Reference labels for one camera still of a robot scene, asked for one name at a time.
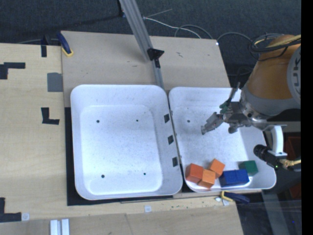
black cylinder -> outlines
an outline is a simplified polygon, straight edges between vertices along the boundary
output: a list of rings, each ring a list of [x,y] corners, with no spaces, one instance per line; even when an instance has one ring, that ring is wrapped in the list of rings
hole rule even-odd
[[[273,154],[268,152],[269,148],[258,144],[254,147],[253,153],[260,158],[261,160],[265,161],[268,165],[277,168],[278,167],[278,160],[277,157]]]

white plastic part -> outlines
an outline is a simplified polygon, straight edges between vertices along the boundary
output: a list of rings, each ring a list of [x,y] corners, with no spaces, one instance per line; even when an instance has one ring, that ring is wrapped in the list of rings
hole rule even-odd
[[[168,98],[156,85],[79,85],[70,96],[77,192],[173,195],[182,187]]]
[[[229,206],[229,202],[226,199],[222,199],[222,202],[224,206]]]
[[[283,129],[280,125],[275,125],[271,128],[270,133],[272,134],[272,150],[268,152],[279,157],[286,156],[287,153],[284,152],[284,135]]]
[[[287,84],[293,99],[301,105],[301,46],[299,46],[289,60]]]
[[[69,220],[68,218],[61,220],[62,235],[69,235]]]
[[[151,212],[152,211],[151,206],[145,205],[144,208],[145,208],[145,212]]]
[[[60,235],[58,231],[58,220],[50,221],[50,235]]]
[[[69,235],[69,220],[50,220],[50,235]]]
[[[22,221],[28,221],[29,220],[29,213],[25,212],[22,213]]]
[[[236,133],[229,134],[227,123],[215,130],[201,134],[201,126],[208,117],[218,112],[219,105],[228,98],[230,88],[175,87],[169,93],[169,102],[173,112],[173,124],[177,134],[177,144],[183,173],[191,163],[207,168],[215,158],[225,164],[225,170],[239,169],[239,163],[254,160],[258,173],[249,176],[245,185],[221,187],[215,180],[210,189],[186,181],[195,192],[215,192],[221,190],[269,189],[276,184],[274,168],[268,166],[253,153],[255,145],[266,145],[262,131],[251,127],[240,127]],[[233,101],[239,101],[235,94]]]

black tape marking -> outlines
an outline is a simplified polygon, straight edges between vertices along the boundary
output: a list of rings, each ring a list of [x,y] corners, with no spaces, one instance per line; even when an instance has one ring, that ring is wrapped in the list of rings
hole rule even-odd
[[[4,200],[5,198],[0,198],[0,214],[4,214]]]
[[[41,45],[41,57],[47,57],[47,46]]]
[[[0,79],[8,79],[9,68],[11,69],[25,69],[25,63],[12,63],[5,62],[3,65],[0,65]]]
[[[4,213],[5,198],[0,198],[0,223],[22,220],[22,213]]]
[[[48,107],[42,107],[41,112],[43,115],[43,123],[46,124],[56,124],[58,125],[60,120],[59,119],[50,119],[49,118],[49,108]]]

wooden block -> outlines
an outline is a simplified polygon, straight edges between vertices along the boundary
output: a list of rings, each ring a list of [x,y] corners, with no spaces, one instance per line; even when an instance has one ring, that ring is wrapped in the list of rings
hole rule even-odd
[[[249,176],[253,176],[259,172],[254,160],[243,161],[238,165],[239,169],[246,169]]]
[[[197,164],[191,163],[186,168],[185,178],[186,180],[198,183],[202,179],[203,167]]]
[[[202,179],[198,182],[198,186],[210,189],[215,183],[215,172],[203,169]]]
[[[219,177],[221,187],[241,186],[249,182],[246,169],[227,170]]]
[[[225,168],[225,164],[223,164],[221,161],[217,159],[213,159],[213,161],[210,163],[208,170],[212,170],[215,172],[215,179],[219,178],[221,174],[223,173],[223,170]]]

white cable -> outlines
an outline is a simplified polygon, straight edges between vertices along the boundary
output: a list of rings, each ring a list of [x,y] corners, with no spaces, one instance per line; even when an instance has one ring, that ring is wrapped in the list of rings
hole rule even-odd
[[[162,22],[160,22],[160,21],[158,21],[158,20],[155,20],[155,19],[152,19],[152,18],[143,17],[143,20],[145,20],[145,19],[154,21],[154,22],[156,22],[156,23],[162,24],[162,25],[167,26],[167,27],[170,27],[170,28],[172,28],[172,29],[178,29],[178,28],[179,28],[179,27],[170,26],[170,25],[168,25],[168,24],[162,23]],[[201,36],[199,36],[196,32],[194,32],[194,31],[192,31],[192,30],[190,30],[190,29],[181,28],[181,30],[189,31],[189,32],[195,34],[197,37],[201,38]]]
[[[154,14],[149,15],[149,16],[147,16],[147,17],[148,17],[148,18],[154,17],[154,16],[156,16],[156,15],[159,15],[159,14],[162,14],[162,13],[165,13],[165,12],[168,12],[168,11],[171,11],[171,10],[173,10],[173,9],[163,10],[163,11],[161,11],[161,12],[154,13]]]

